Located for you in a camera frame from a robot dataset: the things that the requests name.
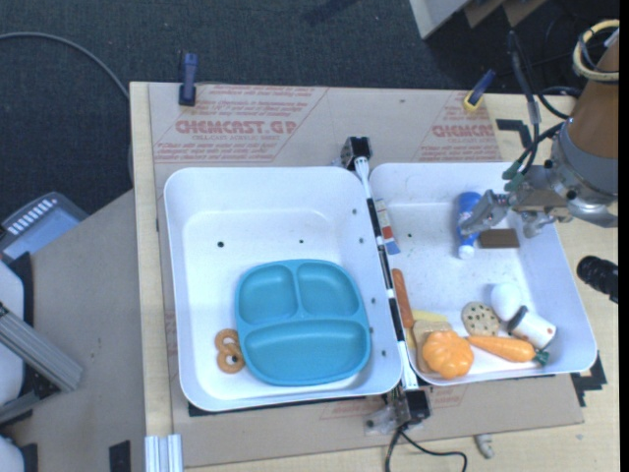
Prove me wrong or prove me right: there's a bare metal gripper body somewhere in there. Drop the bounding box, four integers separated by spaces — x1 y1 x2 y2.
508 138 619 229

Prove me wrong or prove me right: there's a blue bottle with white cap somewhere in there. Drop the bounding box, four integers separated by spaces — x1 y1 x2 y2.
455 191 486 261

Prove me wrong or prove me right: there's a brown chocolate bar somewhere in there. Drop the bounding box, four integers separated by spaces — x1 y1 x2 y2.
479 228 522 250

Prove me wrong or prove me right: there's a white plastic tray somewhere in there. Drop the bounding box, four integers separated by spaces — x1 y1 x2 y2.
368 161 599 387
163 165 405 412

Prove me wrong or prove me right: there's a white egg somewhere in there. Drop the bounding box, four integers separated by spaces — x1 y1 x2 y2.
489 282 524 322

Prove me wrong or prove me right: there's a white red and blue packet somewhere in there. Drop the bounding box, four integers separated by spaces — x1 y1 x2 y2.
373 197 402 257

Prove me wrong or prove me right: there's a white bottle with black cap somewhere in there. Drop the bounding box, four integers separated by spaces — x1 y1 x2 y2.
506 305 558 351

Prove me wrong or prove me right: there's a chocolate chip biscuit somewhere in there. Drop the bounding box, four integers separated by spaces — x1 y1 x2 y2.
460 301 501 338

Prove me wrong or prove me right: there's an orange sausage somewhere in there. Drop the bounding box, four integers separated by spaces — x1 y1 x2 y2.
390 267 416 329

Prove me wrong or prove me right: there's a yellow cheese slice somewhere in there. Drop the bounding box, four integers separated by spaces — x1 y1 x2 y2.
410 308 450 325

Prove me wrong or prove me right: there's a thin black and white rod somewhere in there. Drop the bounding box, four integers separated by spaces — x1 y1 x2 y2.
354 156 420 390

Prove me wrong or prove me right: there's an orange carrot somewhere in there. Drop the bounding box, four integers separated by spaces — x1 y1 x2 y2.
466 333 550 368

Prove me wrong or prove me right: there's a tan bread slice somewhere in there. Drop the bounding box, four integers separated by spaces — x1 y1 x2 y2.
411 319 454 374

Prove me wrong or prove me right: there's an orange pumpkin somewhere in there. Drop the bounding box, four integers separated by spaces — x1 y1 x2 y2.
421 329 476 381

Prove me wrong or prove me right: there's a brown cardboard board red print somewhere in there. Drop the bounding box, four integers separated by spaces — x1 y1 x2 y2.
146 82 587 468

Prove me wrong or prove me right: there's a blue divided plate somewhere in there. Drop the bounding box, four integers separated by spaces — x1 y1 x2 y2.
234 259 372 387

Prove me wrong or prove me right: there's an orange pretzel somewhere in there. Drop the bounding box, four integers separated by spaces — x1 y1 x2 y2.
213 327 247 375

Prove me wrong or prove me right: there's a black cylinder on white bracket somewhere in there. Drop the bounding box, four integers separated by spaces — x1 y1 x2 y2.
576 255 619 305

